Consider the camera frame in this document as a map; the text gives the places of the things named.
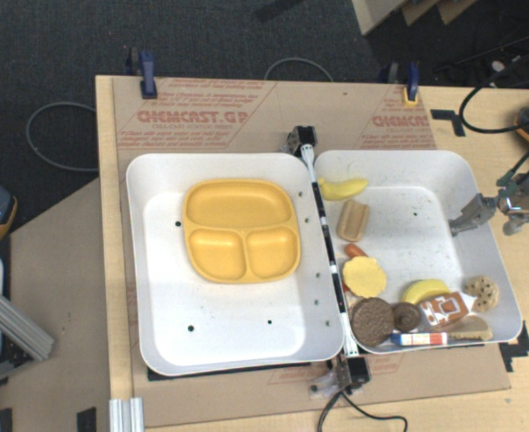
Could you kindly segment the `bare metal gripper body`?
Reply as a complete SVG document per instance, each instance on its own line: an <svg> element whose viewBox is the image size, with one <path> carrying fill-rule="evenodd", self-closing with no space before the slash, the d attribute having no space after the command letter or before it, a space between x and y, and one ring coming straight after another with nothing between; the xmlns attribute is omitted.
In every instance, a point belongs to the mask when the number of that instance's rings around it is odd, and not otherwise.
<svg viewBox="0 0 529 432"><path fill-rule="evenodd" d="M529 173L512 176L499 189L497 206L507 217L505 235L512 236L529 223Z"/></svg>

